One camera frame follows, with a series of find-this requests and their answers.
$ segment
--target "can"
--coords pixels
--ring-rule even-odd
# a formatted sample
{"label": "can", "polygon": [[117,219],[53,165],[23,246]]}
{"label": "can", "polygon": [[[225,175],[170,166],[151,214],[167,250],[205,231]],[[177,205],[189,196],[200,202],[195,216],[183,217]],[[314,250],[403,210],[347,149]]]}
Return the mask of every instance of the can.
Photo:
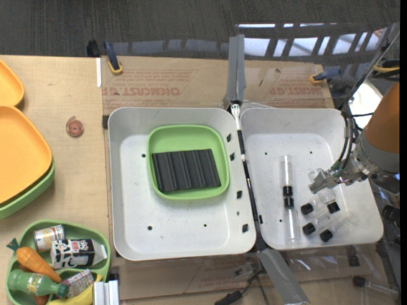
{"label": "can", "polygon": [[52,242],[65,239],[63,225],[56,225],[34,231],[34,242],[38,252],[51,250]]}

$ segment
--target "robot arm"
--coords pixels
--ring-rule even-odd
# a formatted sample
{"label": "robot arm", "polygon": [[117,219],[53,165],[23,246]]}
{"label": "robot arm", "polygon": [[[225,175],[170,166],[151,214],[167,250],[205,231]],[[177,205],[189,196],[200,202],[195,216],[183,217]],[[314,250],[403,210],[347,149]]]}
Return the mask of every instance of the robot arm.
{"label": "robot arm", "polygon": [[[393,178],[400,171],[400,84],[394,83],[383,96],[369,123],[361,132],[352,150],[352,134],[348,155],[329,169],[318,168],[309,175],[311,192],[338,184],[353,184],[366,180],[380,183]],[[353,119],[348,123],[348,132],[353,130]]]}

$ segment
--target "green divided tray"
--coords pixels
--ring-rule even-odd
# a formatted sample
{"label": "green divided tray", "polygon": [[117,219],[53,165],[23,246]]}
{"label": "green divided tray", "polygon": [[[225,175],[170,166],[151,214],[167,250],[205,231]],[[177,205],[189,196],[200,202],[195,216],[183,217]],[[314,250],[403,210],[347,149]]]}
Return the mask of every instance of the green divided tray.
{"label": "green divided tray", "polygon": [[[107,275],[109,273],[109,268],[110,268],[110,258],[111,258],[111,249],[110,249],[110,244],[109,241],[98,231],[90,228],[86,228],[82,225],[78,224],[73,224],[70,222],[65,222],[65,221],[60,221],[60,220],[39,220],[36,222],[33,222],[29,227],[27,227],[24,232],[20,235],[18,241],[18,244],[22,247],[31,247],[34,250],[36,249],[35,243],[34,243],[34,231],[38,229],[44,229],[47,227],[51,226],[56,226],[56,225],[63,225],[65,228],[65,236],[66,239],[68,240],[75,240],[75,239],[80,239],[80,238],[91,238],[95,240],[96,242],[100,243],[101,245],[104,245],[106,248],[106,253],[107,253],[107,259],[104,259],[103,261],[96,263],[94,266],[90,266],[89,270],[93,274],[93,278],[95,278],[97,275],[101,275],[103,277],[102,281],[106,281]],[[46,262],[51,264],[51,258],[50,258],[50,252],[40,252],[39,253]],[[11,270],[18,269],[19,263],[16,259],[15,252],[13,252],[13,255],[11,256],[10,260],[10,265],[7,270],[7,275],[8,277],[9,273]],[[69,278],[76,273],[83,271],[83,268],[64,268],[64,269],[56,269],[56,272],[61,276],[62,280],[65,280],[66,278]],[[14,290],[9,290],[6,286],[6,292],[7,296],[10,298],[10,300],[13,302],[15,305],[36,305],[34,298],[31,295],[27,295],[23,292],[19,291],[14,291]],[[52,303],[53,297],[50,297],[49,301],[47,304]]]}
{"label": "green divided tray", "polygon": [[[161,191],[155,173],[154,154],[184,151],[203,151],[210,149],[220,180],[218,186],[196,189],[178,189]],[[167,125],[155,128],[147,142],[148,170],[156,193],[172,200],[196,200],[211,198],[222,194],[229,185],[228,158],[221,136],[217,131],[205,125]]]}
{"label": "green divided tray", "polygon": [[52,159],[51,166],[44,176],[18,196],[15,196],[12,200],[0,204],[0,219],[6,218],[19,211],[41,195],[53,182],[54,173],[55,163]]}

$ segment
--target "banana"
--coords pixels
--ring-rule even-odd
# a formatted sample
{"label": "banana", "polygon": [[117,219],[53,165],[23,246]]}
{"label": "banana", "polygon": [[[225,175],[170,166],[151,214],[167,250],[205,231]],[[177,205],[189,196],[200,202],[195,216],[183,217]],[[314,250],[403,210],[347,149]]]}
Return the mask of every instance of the banana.
{"label": "banana", "polygon": [[[95,282],[101,281],[103,276],[98,274]],[[61,298],[50,301],[48,305],[92,305],[93,303],[93,284],[86,288],[80,295],[72,298]]]}

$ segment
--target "table surface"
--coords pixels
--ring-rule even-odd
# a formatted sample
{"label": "table surface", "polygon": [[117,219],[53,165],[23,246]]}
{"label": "table surface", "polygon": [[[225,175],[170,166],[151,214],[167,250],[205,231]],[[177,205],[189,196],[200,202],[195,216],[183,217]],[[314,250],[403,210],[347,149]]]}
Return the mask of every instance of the table surface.
{"label": "table surface", "polygon": [[[11,250],[6,248],[6,244],[14,237],[18,238],[29,224],[40,219],[64,220],[96,229],[108,237],[114,247],[109,161],[106,153],[107,130],[102,126],[102,115],[111,111],[111,104],[104,105],[106,92],[103,91],[103,87],[97,86],[97,59],[13,55],[2,55],[0,58],[23,82],[25,95],[18,108],[41,132],[50,145],[55,160],[55,178],[51,187],[25,208],[1,219],[0,236],[4,248],[0,251],[0,266],[5,270],[10,261]],[[143,57],[128,58],[131,58],[129,61],[138,62],[140,65],[150,61]],[[162,62],[166,64],[168,60],[163,58]],[[227,67],[227,61],[223,62],[223,66]],[[225,87],[227,78],[224,73],[220,78],[218,85]],[[84,132],[78,138],[70,137],[66,133],[67,120],[72,116],[80,120],[84,126]],[[375,253],[375,246],[362,245],[357,249],[362,255],[361,259],[366,260],[364,268],[385,278],[383,264]],[[144,276],[135,277],[135,284],[140,284],[139,287],[144,281],[146,285],[141,286],[142,288],[154,290],[165,289],[173,283],[170,280],[162,282],[159,278],[155,281],[155,274],[143,271],[142,266],[134,266],[135,269],[132,271],[133,264],[126,263],[120,258],[113,258],[112,264],[115,266],[128,266],[127,274],[130,278],[134,277],[132,272],[142,272]],[[323,278],[317,281],[302,277],[301,286],[312,304],[328,302],[367,304],[366,301],[369,301],[369,304],[393,304],[392,299],[386,295],[372,296],[366,291],[355,290],[350,279],[351,274],[352,272],[349,271],[347,276],[337,276],[335,279]],[[0,285],[5,286],[5,283],[5,277],[0,276]],[[282,304],[272,285],[265,285],[264,291],[270,304]],[[266,304],[258,286],[258,283],[253,283],[253,288],[244,295],[241,304]],[[126,300],[122,303],[213,304],[225,295],[225,290],[184,295],[168,294],[163,297]],[[0,303],[11,304],[4,287],[0,288]]]}

